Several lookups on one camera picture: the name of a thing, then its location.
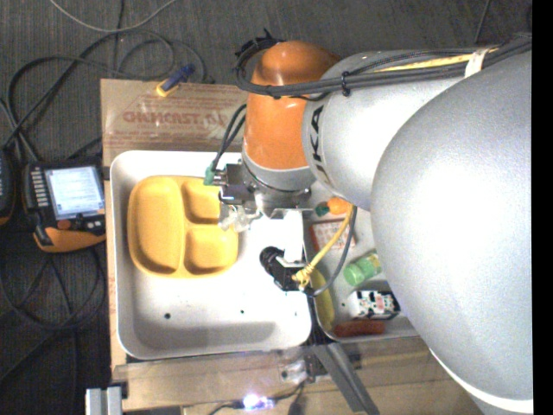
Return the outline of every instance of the cable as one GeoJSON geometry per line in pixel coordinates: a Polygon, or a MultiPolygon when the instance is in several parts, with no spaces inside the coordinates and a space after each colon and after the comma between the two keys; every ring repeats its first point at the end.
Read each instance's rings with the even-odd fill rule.
{"type": "Polygon", "coordinates": [[[72,337],[72,344],[73,344],[73,379],[72,379],[72,383],[73,383],[72,398],[73,399],[71,404],[71,407],[73,410],[75,405],[76,392],[78,390],[77,389],[78,349],[77,349],[76,331],[79,329],[83,329],[98,314],[99,309],[104,305],[105,297],[106,297],[105,288],[107,286],[105,281],[105,274],[100,264],[99,256],[94,250],[94,248],[90,248],[89,251],[93,256],[94,264],[96,266],[96,280],[94,281],[94,286],[92,287],[91,291],[86,296],[85,301],[76,310],[72,309],[72,306],[69,301],[67,289],[61,279],[61,274],[57,266],[53,262],[53,258],[51,256],[48,256],[44,259],[44,262],[42,263],[41,268],[35,274],[31,282],[31,285],[25,292],[23,299],[20,301],[20,303],[14,304],[12,298],[8,295],[3,285],[2,269],[5,264],[5,259],[4,259],[3,251],[2,253],[0,253],[0,257],[1,257],[0,258],[0,293],[5,298],[6,302],[10,307],[10,310],[6,313],[13,311],[24,321],[29,322],[31,325],[37,327],[39,330],[46,332],[45,337],[40,342],[38,342],[35,346],[33,346],[20,360],[16,362],[16,364],[12,365],[8,370],[6,370],[0,376],[0,385],[2,385],[4,380],[10,374],[16,371],[25,361],[27,361],[32,356],[34,356],[37,352],[39,352],[39,349],[41,349],[47,342],[52,341],[56,337],[69,334],[72,337]],[[27,302],[27,300],[31,297],[31,295],[35,291],[35,288],[40,282],[43,272],[47,266],[50,266],[54,272],[54,277],[56,278],[56,281],[60,287],[61,295],[63,296],[64,307],[66,308],[66,312],[67,312],[67,317],[65,318],[64,322],[61,324],[48,324],[48,323],[41,322],[35,316],[32,316],[28,311],[26,311],[23,308],[23,305],[27,302]],[[98,289],[97,286],[99,283],[102,286],[101,288],[102,295],[98,303],[92,308],[92,310],[89,310],[86,314],[84,314],[83,316],[81,316],[79,319],[75,321],[76,316],[78,316],[84,310],[84,308],[90,303],[92,297],[94,296],[96,290],[98,289]]]}
{"type": "Polygon", "coordinates": [[[476,34],[474,35],[474,44],[478,43],[480,39],[480,33],[482,32],[482,26],[484,26],[484,21],[486,20],[487,11],[490,9],[490,4],[492,0],[486,0],[486,5],[482,10],[482,15],[480,16],[480,22],[478,23],[478,28],[476,29],[476,34]]]}
{"type": "MultiPolygon", "coordinates": [[[[315,270],[315,267],[322,260],[322,258],[327,254],[327,252],[330,251],[331,247],[334,246],[336,241],[338,241],[338,239],[344,233],[344,231],[346,231],[347,225],[351,222],[352,219],[355,219],[356,215],[357,215],[357,207],[355,205],[351,205],[349,210],[347,211],[346,218],[342,221],[340,228],[336,231],[333,237],[327,242],[326,245],[324,245],[324,247],[320,251],[318,251],[318,253],[315,254],[315,256],[311,259],[309,263],[307,263],[307,265],[303,269],[301,269],[294,276],[292,276],[292,279],[299,284],[300,290],[305,290],[305,288],[308,287],[309,280],[311,278],[311,273],[315,270]]],[[[350,229],[349,235],[352,235],[352,234],[353,234],[353,230],[350,229]]]]}
{"type": "Polygon", "coordinates": [[[307,286],[304,290],[306,295],[308,297],[318,297],[322,292],[326,291],[333,283],[336,281],[336,278],[340,275],[340,272],[342,271],[342,268],[344,267],[344,264],[346,263],[346,257],[347,253],[349,251],[350,245],[352,243],[353,239],[353,228],[355,227],[355,219],[357,217],[357,207],[353,206],[352,208],[352,217],[350,219],[349,225],[350,230],[349,234],[346,238],[346,243],[344,244],[344,250],[342,251],[342,255],[340,257],[340,261],[338,262],[338,265],[336,266],[336,269],[334,269],[334,272],[332,276],[328,279],[328,281],[321,287],[319,287],[317,290],[313,290],[310,286],[307,286]]]}
{"type": "MultiPolygon", "coordinates": [[[[294,388],[294,390],[292,390],[288,393],[284,393],[282,395],[277,395],[275,397],[270,397],[270,398],[267,398],[267,400],[271,400],[274,404],[276,404],[279,401],[282,401],[284,399],[288,399],[288,398],[293,397],[294,395],[297,394],[296,399],[294,401],[294,403],[295,403],[295,402],[297,402],[297,400],[299,399],[299,397],[301,396],[301,394],[303,392],[303,388],[305,387],[305,382],[306,382],[306,380],[302,381],[299,385],[297,385],[296,388],[294,388]]],[[[209,412],[208,415],[214,415],[215,413],[217,413],[217,412],[219,412],[223,409],[235,409],[235,410],[245,409],[245,404],[244,404],[243,400],[236,399],[236,400],[231,401],[229,403],[224,403],[223,405],[218,405],[217,407],[215,407],[215,409],[213,409],[211,412],[209,412]]]]}
{"type": "MultiPolygon", "coordinates": [[[[123,14],[124,14],[124,0],[119,0],[119,15],[118,23],[116,29],[121,29],[123,23],[123,14]]],[[[118,64],[118,44],[119,44],[119,35],[115,35],[113,38],[113,69],[117,69],[118,64]]]]}
{"type": "MultiPolygon", "coordinates": [[[[0,292],[4,296],[4,299],[8,303],[10,309],[15,312],[19,317],[21,317],[24,321],[28,322],[29,324],[37,327],[40,330],[44,330],[47,332],[63,332],[63,331],[70,331],[75,329],[82,329],[85,327],[97,314],[97,312],[101,309],[101,307],[104,304],[105,297],[106,297],[106,285],[105,285],[105,274],[104,271],[101,268],[101,264],[99,262],[98,254],[91,248],[90,249],[93,258],[94,258],[94,264],[96,266],[96,278],[94,280],[94,284],[89,291],[89,293],[86,296],[85,301],[76,309],[75,311],[71,312],[71,314],[65,319],[64,322],[61,323],[48,323],[41,321],[38,317],[31,314],[29,311],[25,310],[24,307],[21,304],[15,304],[13,299],[10,297],[8,292],[6,291],[4,284],[3,284],[3,278],[2,278],[2,265],[4,264],[4,261],[2,260],[0,262],[0,292]],[[92,298],[95,295],[95,292],[98,290],[98,287],[100,286],[100,299],[97,301],[96,305],[92,308],[92,310],[83,313],[83,310],[86,308],[86,306],[91,302],[92,298]]],[[[50,266],[54,273],[56,273],[56,266],[53,264],[54,259],[49,254],[44,261],[44,264],[47,266],[50,266]]],[[[63,289],[63,284],[60,284],[60,287],[62,289],[62,292],[64,294],[67,294],[67,292],[63,289]]]]}
{"type": "MultiPolygon", "coordinates": [[[[117,71],[119,72],[122,72],[122,69],[125,65],[125,62],[129,59],[129,57],[131,55],[133,55],[139,48],[143,48],[145,46],[148,46],[149,44],[151,43],[154,43],[156,42],[155,40],[147,40],[147,41],[143,41],[142,43],[140,44],[137,44],[136,46],[134,46],[132,49],[130,49],[124,56],[123,58],[121,59],[121,61],[118,63],[116,69],[117,71]]],[[[173,48],[174,45],[178,44],[178,45],[181,45],[183,48],[185,48],[189,53],[191,53],[191,55],[194,56],[194,58],[198,61],[198,63],[200,64],[199,68],[200,68],[200,71],[197,73],[200,77],[198,77],[198,81],[199,82],[202,82],[205,80],[206,78],[206,63],[204,62],[204,60],[201,58],[201,56],[193,49],[191,48],[189,45],[187,45],[184,41],[180,41],[180,40],[167,40],[168,44],[173,48]]]]}
{"type": "Polygon", "coordinates": [[[288,415],[301,415],[303,413],[302,407],[298,404],[298,401],[302,397],[303,389],[305,389],[305,381],[303,381],[302,386],[300,387],[300,392],[297,393],[294,401],[290,404],[288,408],[288,415]]]}
{"type": "MultiPolygon", "coordinates": [[[[107,71],[114,73],[119,76],[124,76],[126,78],[130,79],[138,79],[138,80],[147,80],[147,79],[159,79],[163,75],[170,73],[171,69],[175,65],[175,51],[168,42],[167,39],[162,37],[161,35],[158,35],[154,32],[145,30],[145,29],[135,29],[133,31],[129,31],[125,33],[126,35],[150,35],[155,37],[155,42],[160,42],[168,51],[168,57],[169,57],[169,64],[167,69],[163,70],[162,73],[152,76],[143,76],[143,75],[136,75],[133,73],[126,73],[118,70],[112,70],[110,69],[106,64],[99,63],[96,61],[90,61],[86,57],[91,54],[99,45],[101,45],[103,42],[106,42],[108,39],[110,39],[113,36],[116,36],[118,34],[108,34],[100,39],[96,40],[94,43],[92,43],[90,46],[88,46],[79,56],[70,56],[70,55],[51,55],[49,57],[42,57],[39,59],[35,59],[33,61],[30,61],[26,63],[23,67],[18,69],[11,77],[10,83],[8,86],[8,100],[7,100],[7,106],[3,106],[5,108],[5,113],[8,115],[8,117],[11,119],[12,123],[14,124],[12,132],[8,135],[7,139],[4,141],[3,148],[6,148],[10,141],[19,134],[21,131],[21,128],[23,127],[24,123],[28,120],[28,118],[31,116],[31,114],[45,101],[51,99],[58,90],[60,89],[62,83],[68,78],[68,76],[71,74],[71,72],[77,67],[78,64],[84,63],[87,66],[96,67],[100,70],[107,71]],[[47,63],[49,61],[71,61],[69,66],[66,68],[66,70],[61,74],[61,76],[53,83],[49,89],[42,94],[42,96],[31,106],[31,108],[27,111],[25,115],[23,115],[21,118],[17,117],[16,110],[14,107],[14,94],[15,94],[15,88],[18,80],[31,68],[36,67],[38,65],[41,65],[42,63],[47,63]]],[[[36,153],[33,152],[33,158],[35,160],[38,160],[36,157],[36,153]]]]}
{"type": "Polygon", "coordinates": [[[95,144],[98,144],[98,143],[101,143],[102,142],[102,136],[100,137],[96,137],[94,138],[93,140],[91,140],[90,142],[82,145],[80,148],[78,148],[73,154],[71,154],[70,156],[68,156],[66,158],[66,160],[73,160],[74,158],[77,158],[80,154],[82,154],[83,152],[85,152],[88,148],[91,148],[93,147],[95,144]]]}
{"type": "Polygon", "coordinates": [[[11,111],[8,109],[3,99],[0,99],[0,111],[2,111],[4,116],[8,119],[8,123],[13,130],[8,139],[5,141],[4,145],[2,146],[2,150],[6,150],[10,144],[11,139],[17,135],[19,137],[19,140],[27,150],[28,154],[31,155],[31,157],[35,160],[38,160],[38,156],[36,155],[35,150],[30,145],[28,139],[25,137],[25,134],[23,134],[17,127],[17,122],[11,115],[11,111]]]}
{"type": "Polygon", "coordinates": [[[240,121],[238,122],[238,125],[234,129],[233,132],[231,132],[232,127],[236,123],[236,120],[238,119],[238,116],[240,113],[246,108],[246,104],[241,105],[237,111],[234,112],[232,115],[231,121],[229,121],[226,129],[225,134],[223,135],[223,138],[221,139],[221,145],[219,147],[219,150],[217,152],[217,155],[215,159],[212,161],[211,169],[215,171],[217,169],[217,165],[219,164],[220,158],[223,156],[223,154],[226,152],[228,147],[231,145],[232,140],[237,136],[238,131],[240,130],[240,127],[244,124],[245,116],[243,116],[240,121]]]}
{"type": "MultiPolygon", "coordinates": [[[[270,48],[278,41],[265,39],[249,46],[238,58],[234,68],[237,86],[249,93],[268,95],[275,99],[280,97],[299,97],[306,94],[321,94],[327,92],[343,92],[344,89],[352,90],[371,86],[383,86],[391,84],[409,83],[420,80],[439,80],[463,76],[466,62],[454,63],[439,67],[419,67],[402,70],[379,70],[369,73],[353,73],[337,78],[322,79],[307,83],[296,83],[284,86],[262,86],[251,83],[246,79],[245,65],[253,55],[270,48]]],[[[490,67],[515,54],[522,54],[531,50],[531,35],[521,35],[512,41],[503,44],[486,54],[483,67],[490,67]]],[[[429,56],[447,53],[447,50],[426,51],[429,56]]]]}
{"type": "Polygon", "coordinates": [[[66,15],[67,17],[69,17],[71,20],[73,20],[74,22],[78,23],[79,25],[81,26],[84,26],[85,28],[89,28],[89,29],[92,29],[92,30],[95,30],[97,32],[103,32],[103,33],[106,33],[106,34],[121,34],[123,32],[127,32],[129,30],[132,30],[132,29],[137,29],[137,28],[141,28],[144,24],[146,24],[147,22],[149,22],[150,20],[152,20],[154,17],[156,17],[160,12],[162,12],[163,10],[165,10],[166,8],[168,8],[170,5],[172,5],[173,3],[175,2],[178,2],[179,0],[169,0],[167,3],[165,3],[164,5],[162,5],[160,8],[158,8],[157,10],[155,10],[152,14],[150,14],[149,16],[147,16],[144,20],[142,20],[141,22],[139,23],[136,23],[132,26],[129,26],[128,28],[122,28],[122,29],[104,29],[104,28],[99,28],[97,26],[93,26],[91,24],[88,24],[86,22],[83,22],[81,21],[79,18],[77,18],[76,16],[73,16],[72,14],[70,14],[67,10],[65,10],[64,8],[62,8],[55,0],[49,0],[51,4],[53,4],[55,6],[56,9],[58,9],[59,11],[61,11],[64,15],[66,15]]]}
{"type": "Polygon", "coordinates": [[[236,136],[238,135],[238,132],[240,131],[240,128],[245,123],[245,115],[242,116],[242,118],[239,120],[238,124],[232,129],[234,124],[236,123],[236,120],[238,119],[240,113],[246,108],[246,104],[241,105],[232,115],[231,120],[229,121],[228,125],[225,129],[225,134],[223,135],[223,138],[221,139],[221,145],[219,147],[219,150],[217,151],[217,154],[215,155],[215,158],[210,163],[210,165],[206,168],[206,174],[204,177],[204,184],[211,185],[213,183],[213,178],[215,177],[215,172],[217,170],[217,166],[219,165],[219,160],[223,156],[223,154],[228,150],[229,146],[231,145],[232,141],[236,136]]]}

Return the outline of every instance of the yellow divided tray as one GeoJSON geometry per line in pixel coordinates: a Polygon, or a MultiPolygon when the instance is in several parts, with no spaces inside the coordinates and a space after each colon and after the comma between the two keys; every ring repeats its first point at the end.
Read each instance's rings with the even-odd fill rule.
{"type": "Polygon", "coordinates": [[[151,176],[132,189],[127,215],[129,252],[148,274],[204,278],[229,269],[238,234],[218,226],[219,188],[190,176],[151,176]]]}

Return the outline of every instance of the green bottle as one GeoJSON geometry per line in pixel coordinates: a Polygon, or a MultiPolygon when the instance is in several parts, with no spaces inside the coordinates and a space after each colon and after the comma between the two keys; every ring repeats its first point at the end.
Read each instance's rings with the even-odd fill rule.
{"type": "Polygon", "coordinates": [[[359,286],[369,278],[382,272],[376,251],[370,251],[344,268],[344,277],[351,286],[359,286]]]}

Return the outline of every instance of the black cable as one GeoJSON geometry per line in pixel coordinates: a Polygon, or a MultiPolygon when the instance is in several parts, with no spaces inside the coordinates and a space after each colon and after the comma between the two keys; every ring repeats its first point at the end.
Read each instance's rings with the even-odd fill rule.
{"type": "Polygon", "coordinates": [[[232,127],[234,126],[234,124],[236,123],[236,120],[238,119],[240,113],[246,108],[246,104],[244,105],[241,105],[232,115],[231,117],[231,120],[229,121],[228,125],[226,126],[226,129],[225,129],[225,134],[223,135],[223,138],[221,139],[221,145],[219,147],[219,150],[217,151],[217,154],[215,156],[215,158],[213,159],[212,163],[211,163],[211,171],[215,171],[217,169],[217,165],[219,164],[219,160],[220,158],[223,156],[223,154],[226,152],[226,150],[228,149],[228,147],[231,145],[232,143],[232,140],[238,135],[238,131],[240,130],[240,128],[242,127],[242,125],[244,124],[245,122],[245,116],[243,116],[236,128],[234,129],[234,131],[231,131],[232,130],[232,127]]]}
{"type": "MultiPolygon", "coordinates": [[[[269,397],[268,399],[271,399],[272,401],[276,403],[278,403],[279,401],[282,401],[283,399],[288,399],[290,397],[293,397],[294,395],[296,395],[299,391],[299,394],[301,395],[302,391],[303,391],[303,388],[305,387],[305,380],[302,381],[299,385],[297,385],[297,387],[294,388],[294,390],[292,390],[291,392],[289,393],[285,393],[284,395],[280,395],[280,396],[276,396],[276,397],[269,397]]],[[[208,415],[214,415],[215,413],[223,410],[223,409],[244,409],[245,406],[244,406],[244,402],[241,400],[241,399],[236,399],[234,401],[231,401],[229,403],[224,403],[223,405],[218,405],[217,407],[215,407],[215,409],[213,409],[211,412],[209,412],[208,415]]]]}
{"type": "MultiPolygon", "coordinates": [[[[94,280],[94,284],[89,291],[88,295],[86,296],[85,301],[69,315],[64,322],[61,323],[49,323],[44,322],[41,319],[39,319],[37,316],[33,315],[29,311],[27,311],[23,306],[15,304],[13,301],[13,298],[10,297],[8,292],[6,291],[3,283],[2,278],[2,266],[4,264],[4,261],[2,260],[0,262],[0,292],[4,296],[4,299],[8,303],[10,309],[16,313],[19,317],[21,317],[24,321],[28,322],[29,324],[37,327],[40,330],[44,330],[47,332],[67,332],[72,331],[76,329],[82,329],[85,327],[98,313],[98,311],[101,309],[101,307],[104,304],[105,298],[106,298],[106,281],[105,281],[105,274],[101,267],[101,264],[99,262],[98,254],[93,249],[90,249],[93,257],[94,257],[94,264],[96,266],[96,278],[94,280]],[[96,302],[96,305],[92,308],[92,310],[89,310],[86,313],[83,313],[86,306],[91,302],[92,298],[94,297],[97,290],[100,290],[100,299],[96,302]]],[[[52,267],[55,271],[55,265],[53,265],[53,258],[49,254],[45,258],[45,265],[48,265],[52,267]]]]}
{"type": "Polygon", "coordinates": [[[96,67],[102,71],[106,72],[113,72],[116,75],[123,76],[128,79],[135,79],[135,80],[156,80],[162,78],[162,76],[170,73],[171,69],[175,65],[175,51],[173,47],[169,44],[168,40],[158,35],[154,32],[145,30],[145,29],[137,29],[133,31],[125,32],[126,35],[149,35],[155,37],[157,42],[160,42],[168,51],[168,57],[169,57],[169,65],[166,69],[163,70],[162,73],[159,73],[157,75],[138,75],[133,73],[126,73],[122,71],[112,70],[110,67],[108,67],[104,63],[96,62],[88,60],[86,57],[91,54],[99,45],[109,40],[111,37],[115,35],[121,35],[119,34],[108,34],[102,36],[100,39],[96,40],[94,43],[92,43],[90,46],[88,46],[80,55],[78,56],[71,56],[71,55],[51,55],[48,57],[41,57],[39,59],[35,59],[33,61],[30,61],[26,63],[23,67],[18,69],[11,77],[10,83],[8,85],[8,94],[7,94],[7,110],[10,115],[10,118],[13,118],[16,126],[13,128],[12,132],[8,136],[8,138],[4,141],[3,148],[5,148],[10,141],[19,133],[21,128],[23,127],[23,124],[29,119],[31,114],[43,103],[49,101],[52,99],[52,97],[59,91],[61,85],[63,82],[69,77],[69,75],[72,73],[72,71],[80,64],[86,64],[90,67],[96,67]],[[66,68],[66,70],[61,74],[61,76],[53,83],[51,87],[31,106],[31,108],[27,111],[25,115],[23,115],[21,118],[19,118],[16,114],[15,109],[15,90],[16,90],[16,84],[19,81],[19,79],[31,68],[41,65],[42,63],[47,63],[49,61],[70,61],[71,63],[66,68]]]}
{"type": "Polygon", "coordinates": [[[25,361],[29,360],[33,356],[35,356],[38,352],[40,352],[40,349],[47,343],[54,339],[56,339],[59,336],[65,336],[69,334],[72,337],[72,344],[73,344],[73,401],[72,401],[72,410],[75,406],[75,397],[77,392],[77,367],[78,367],[78,349],[77,349],[77,330],[83,329],[88,325],[88,323],[98,314],[99,309],[103,306],[106,298],[105,289],[107,287],[106,281],[105,281],[105,274],[103,272],[99,256],[94,250],[94,248],[89,248],[89,251],[91,252],[93,258],[94,258],[94,264],[96,267],[96,280],[94,281],[94,286],[92,287],[91,291],[87,295],[85,301],[78,307],[78,309],[73,310],[69,301],[69,296],[67,293],[67,289],[61,279],[60,272],[57,268],[57,266],[53,263],[53,259],[51,257],[46,257],[44,259],[44,262],[39,269],[39,271],[35,274],[33,281],[31,282],[31,285],[29,286],[28,290],[25,292],[23,299],[20,301],[19,304],[14,304],[13,299],[8,295],[7,291],[4,288],[3,285],[3,278],[2,278],[2,270],[3,266],[5,264],[4,259],[4,253],[0,253],[0,293],[8,303],[10,307],[10,311],[15,312],[19,317],[21,317],[26,322],[29,322],[33,326],[37,327],[39,330],[46,333],[45,337],[38,342],[34,347],[32,347],[16,364],[12,365],[7,371],[5,371],[2,376],[0,376],[0,386],[3,384],[3,381],[13,372],[15,372],[25,361]],[[45,322],[40,321],[35,316],[32,316],[29,312],[27,312],[23,305],[27,302],[27,300],[32,295],[33,291],[35,290],[36,286],[38,285],[38,281],[40,280],[45,268],[47,266],[50,266],[53,269],[54,276],[56,278],[56,281],[58,282],[61,290],[61,294],[63,296],[64,306],[66,307],[67,311],[67,317],[65,318],[65,321],[61,324],[48,324],[45,322]],[[96,290],[98,289],[98,283],[99,279],[101,280],[101,291],[102,296],[97,302],[97,304],[92,308],[92,310],[89,310],[87,313],[85,313],[83,316],[81,316],[76,322],[75,317],[79,316],[79,314],[85,309],[85,307],[89,304],[92,297],[94,296],[96,290]]]}
{"type": "Polygon", "coordinates": [[[124,68],[124,65],[126,64],[126,61],[132,56],[134,55],[138,50],[142,49],[142,48],[146,48],[148,47],[149,45],[152,45],[152,44],[155,44],[156,43],[156,40],[145,40],[145,41],[141,41],[140,43],[138,43],[137,45],[133,46],[131,49],[129,49],[124,55],[123,57],[119,60],[119,63],[116,63],[116,66],[114,68],[114,72],[113,72],[113,76],[114,77],[121,77],[121,76],[124,76],[124,71],[123,71],[123,68],[124,68]]]}
{"type": "Polygon", "coordinates": [[[313,297],[319,296],[322,292],[324,292],[326,289],[328,289],[334,283],[334,281],[336,281],[336,278],[340,275],[340,272],[342,271],[342,268],[344,267],[344,264],[346,263],[347,252],[349,251],[349,247],[352,243],[353,228],[355,227],[355,219],[356,218],[357,218],[357,206],[353,206],[353,208],[352,208],[352,218],[349,221],[349,233],[348,233],[347,238],[346,238],[346,243],[344,244],[344,250],[342,251],[340,261],[338,262],[338,265],[336,266],[336,269],[334,269],[334,272],[333,272],[332,276],[328,279],[328,281],[323,286],[321,286],[320,288],[318,288],[316,290],[313,290],[313,288],[311,288],[310,286],[308,286],[304,289],[303,292],[308,297],[313,298],[313,297]]]}
{"type": "MultiPolygon", "coordinates": [[[[420,80],[439,80],[445,78],[460,77],[464,75],[466,63],[454,63],[451,65],[440,67],[422,67],[395,71],[380,71],[370,73],[350,74],[347,78],[338,77],[331,79],[322,79],[307,83],[297,83],[294,85],[284,86],[262,86],[251,83],[245,76],[245,65],[247,61],[261,47],[270,48],[271,42],[266,42],[264,45],[253,45],[247,48],[238,58],[234,68],[235,77],[238,87],[249,93],[257,93],[260,95],[268,95],[275,99],[280,97],[294,97],[305,94],[321,94],[326,92],[344,91],[345,87],[348,90],[383,86],[391,84],[409,83],[420,80]]],[[[509,56],[522,54],[531,50],[531,35],[519,36],[514,40],[507,42],[504,45],[498,46],[495,51],[490,51],[486,54],[483,67],[489,67],[493,64],[502,61],[509,56]]],[[[427,51],[428,55],[439,54],[441,51],[427,51]]]]}
{"type": "Polygon", "coordinates": [[[480,33],[482,32],[482,26],[484,26],[484,21],[486,20],[487,11],[490,9],[490,4],[492,4],[492,0],[486,0],[486,5],[482,10],[480,22],[478,23],[478,28],[476,29],[476,34],[474,35],[474,44],[478,43],[480,40],[480,33]]]}
{"type": "Polygon", "coordinates": [[[83,152],[85,152],[86,150],[88,150],[88,148],[91,148],[93,147],[95,144],[101,144],[102,142],[102,137],[96,137],[94,138],[93,140],[89,141],[88,143],[86,144],[83,144],[80,148],[78,148],[73,154],[71,154],[70,156],[68,156],[66,158],[66,160],[73,160],[74,158],[77,158],[78,156],[80,156],[80,154],[82,154],[83,152]]]}
{"type": "MultiPolygon", "coordinates": [[[[4,114],[4,116],[8,119],[8,124],[10,125],[10,127],[12,128],[12,130],[17,130],[17,129],[18,129],[18,128],[17,128],[17,122],[16,122],[15,119],[12,117],[11,112],[10,112],[10,110],[8,109],[8,107],[6,106],[6,104],[5,104],[5,102],[3,101],[3,99],[0,99],[0,111],[2,111],[2,113],[4,114]]],[[[25,134],[23,134],[21,131],[19,131],[19,132],[12,132],[12,134],[10,135],[10,137],[15,136],[15,135],[18,136],[19,141],[21,141],[22,146],[25,147],[25,150],[28,152],[28,154],[31,156],[31,158],[34,158],[35,160],[38,159],[38,156],[36,155],[35,150],[34,150],[33,147],[30,145],[28,139],[25,137],[25,134]]],[[[10,145],[10,140],[11,140],[11,139],[6,140],[5,144],[2,146],[2,150],[6,150],[6,149],[8,148],[8,146],[10,145]]]]}
{"type": "MultiPolygon", "coordinates": [[[[138,49],[140,48],[144,48],[146,46],[149,46],[150,44],[152,43],[155,43],[156,41],[155,40],[147,40],[147,41],[143,41],[142,43],[139,43],[137,45],[135,45],[133,48],[131,48],[129,51],[127,51],[124,56],[121,58],[120,62],[118,63],[116,69],[119,71],[119,72],[122,72],[123,68],[124,68],[124,65],[126,64],[125,62],[133,55],[135,54],[138,49]]],[[[194,58],[196,59],[196,61],[198,61],[198,64],[199,64],[199,72],[197,73],[199,75],[199,77],[197,78],[197,81],[199,82],[202,82],[206,79],[207,75],[206,75],[206,63],[204,62],[204,60],[201,58],[201,55],[199,55],[194,49],[192,49],[190,46],[188,46],[184,41],[180,41],[180,40],[167,40],[167,42],[169,43],[169,45],[171,45],[172,48],[175,47],[175,45],[181,45],[183,46],[188,52],[192,53],[192,55],[194,56],[194,58]]]]}
{"type": "Polygon", "coordinates": [[[290,96],[291,99],[302,99],[302,100],[305,100],[305,101],[321,101],[323,99],[325,99],[326,97],[328,97],[328,95],[330,95],[330,93],[322,93],[320,95],[313,95],[311,97],[306,97],[304,95],[292,95],[290,96]]]}
{"type": "MultiPolygon", "coordinates": [[[[117,24],[117,29],[121,28],[121,23],[123,21],[123,13],[124,13],[124,0],[119,0],[119,15],[118,15],[118,24],[117,24]]],[[[117,53],[118,53],[118,40],[119,40],[119,35],[115,35],[115,38],[114,38],[114,46],[113,46],[113,62],[114,62],[114,68],[115,68],[115,64],[117,63],[117,53]]],[[[21,133],[21,126],[18,126],[16,121],[12,118],[11,116],[11,111],[9,111],[6,106],[4,105],[3,103],[3,100],[0,99],[0,102],[2,103],[2,110],[4,111],[4,113],[7,115],[9,121],[11,122],[11,126],[13,128],[16,128],[17,130],[19,130],[19,132],[17,131],[14,131],[12,132],[12,134],[10,135],[11,137],[14,135],[14,134],[18,134],[19,135],[19,138],[22,140],[22,142],[24,143],[25,145],[25,148],[27,150],[27,152],[30,154],[31,158],[35,161],[37,161],[39,158],[38,156],[36,155],[36,152],[33,150],[33,148],[30,146],[28,140],[26,139],[26,137],[21,133]]],[[[5,145],[3,148],[5,148],[9,141],[10,141],[10,137],[8,138],[8,140],[6,140],[5,142],[5,145]]]]}
{"type": "Polygon", "coordinates": [[[303,381],[302,387],[300,387],[300,392],[297,393],[294,401],[290,404],[290,407],[288,408],[288,415],[302,415],[303,409],[299,405],[298,401],[302,397],[303,389],[305,389],[305,381],[303,381]]]}
{"type": "Polygon", "coordinates": [[[223,405],[218,405],[217,407],[215,407],[215,409],[213,409],[211,412],[209,412],[208,415],[215,415],[215,413],[217,413],[219,411],[222,411],[223,409],[238,409],[238,408],[234,407],[234,405],[232,405],[232,404],[226,403],[226,404],[223,404],[223,405]]]}

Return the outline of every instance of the gray carpet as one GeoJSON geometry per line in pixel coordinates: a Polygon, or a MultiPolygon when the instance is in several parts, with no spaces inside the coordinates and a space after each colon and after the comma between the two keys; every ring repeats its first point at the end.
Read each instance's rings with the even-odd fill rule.
{"type": "MultiPolygon", "coordinates": [[[[57,0],[69,12],[90,24],[115,28],[120,0],[57,0]]],[[[123,26],[142,21],[168,0],[124,0],[123,26]]],[[[171,40],[186,43],[205,62],[206,81],[233,84],[234,52],[268,29],[275,37],[317,43],[347,57],[368,50],[463,47],[474,44],[486,0],[181,0],[143,27],[171,40]]],[[[481,44],[508,40],[531,30],[532,0],[492,0],[482,25],[481,44]]],[[[79,55],[100,38],[69,20],[48,0],[0,0],[0,94],[8,98],[12,75],[26,63],[54,54],[79,55]]],[[[121,59],[146,35],[121,35],[121,59]]],[[[177,65],[196,61],[180,43],[177,65]]],[[[111,66],[114,39],[88,58],[111,66]]],[[[124,61],[125,72],[144,78],[167,66],[160,44],[138,48],[124,61]]],[[[68,62],[48,61],[31,67],[17,79],[11,94],[21,117],[58,79],[68,62]]],[[[112,74],[80,65],[45,105],[29,117],[25,134],[38,156],[60,160],[101,135],[99,79],[112,74]]],[[[10,126],[0,113],[0,138],[10,126]]],[[[97,144],[86,154],[100,151],[97,144]]],[[[4,227],[2,267],[6,290],[22,297],[43,262],[43,254],[29,236],[29,225],[16,214],[4,227]]],[[[105,269],[105,248],[96,248],[105,269]]],[[[86,299],[97,275],[89,252],[54,257],[70,305],[86,299]]],[[[55,270],[48,266],[28,308],[49,322],[63,322],[66,303],[55,270]]],[[[85,311],[93,311],[101,293],[94,292],[85,311]]],[[[17,315],[0,296],[0,413],[83,413],[84,391],[106,386],[110,379],[107,308],[76,331],[46,332],[17,315]],[[17,366],[32,348],[37,350],[17,366]]]]}

